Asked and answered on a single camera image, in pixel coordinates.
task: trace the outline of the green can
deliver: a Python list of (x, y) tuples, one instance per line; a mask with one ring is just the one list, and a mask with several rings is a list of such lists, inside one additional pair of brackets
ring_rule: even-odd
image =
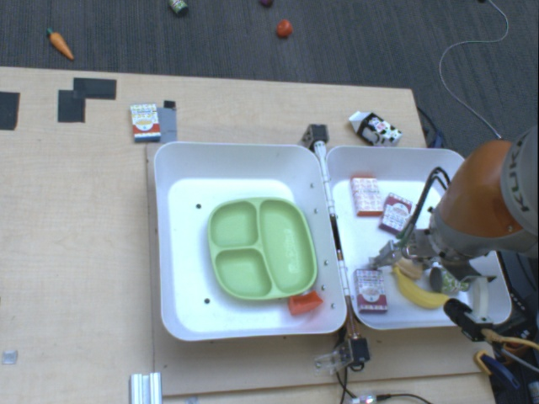
[(189, 12), (185, 0), (168, 0), (168, 5), (176, 13), (176, 15), (186, 15)]

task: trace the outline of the small box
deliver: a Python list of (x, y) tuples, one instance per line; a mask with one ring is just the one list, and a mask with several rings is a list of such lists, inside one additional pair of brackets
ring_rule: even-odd
[(350, 185), (356, 215), (382, 214), (383, 203), (376, 178), (352, 178)]
[(354, 282), (359, 312), (385, 313), (387, 311), (386, 287), (382, 271), (356, 269)]
[(396, 146), (402, 131), (372, 112), (357, 111), (349, 118), (355, 133), (374, 146)]
[(414, 204), (405, 198), (390, 193), (384, 203), (384, 212), (380, 220), (380, 229), (397, 235), (414, 211)]
[(135, 142), (160, 141), (161, 128), (156, 104), (132, 105), (131, 119)]

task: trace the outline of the yellow cable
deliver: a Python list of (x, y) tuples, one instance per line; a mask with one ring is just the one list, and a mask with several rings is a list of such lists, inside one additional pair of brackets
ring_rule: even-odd
[(498, 333), (494, 332), (492, 329), (482, 329), (481, 330), (482, 335), (485, 336), (487, 341), (489, 343), (514, 343), (514, 344), (522, 344), (523, 346), (528, 346), (531, 348), (534, 348), (535, 350), (539, 351), (539, 344), (534, 343), (530, 340), (525, 340), (524, 338), (517, 338), (517, 337), (502, 337)]

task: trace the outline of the gray carpet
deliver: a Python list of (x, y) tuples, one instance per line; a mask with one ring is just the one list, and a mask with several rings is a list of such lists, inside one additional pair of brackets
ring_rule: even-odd
[[(488, 3), (186, 1), (189, 15), (177, 19), (168, 0), (0, 0), (0, 65), (412, 88), (447, 147), (467, 155), (493, 138), (438, 76), (447, 46), (504, 33)], [(452, 50), (444, 73), (457, 95), (514, 139), (537, 122), (538, 0), (493, 1), (509, 17), (507, 39)], [(295, 29), (287, 40), (275, 35), (283, 18)], [(74, 62), (51, 49), (47, 27), (63, 34)]]

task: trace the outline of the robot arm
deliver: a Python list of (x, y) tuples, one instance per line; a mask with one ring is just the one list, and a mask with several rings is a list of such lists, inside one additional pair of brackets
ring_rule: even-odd
[(537, 126), (515, 143), (490, 141), (461, 165), (428, 229), (414, 229), (408, 241), (389, 242), (371, 259), (375, 268), (411, 258), (433, 257), (458, 279), (478, 273), (469, 260), (491, 250), (537, 257)]

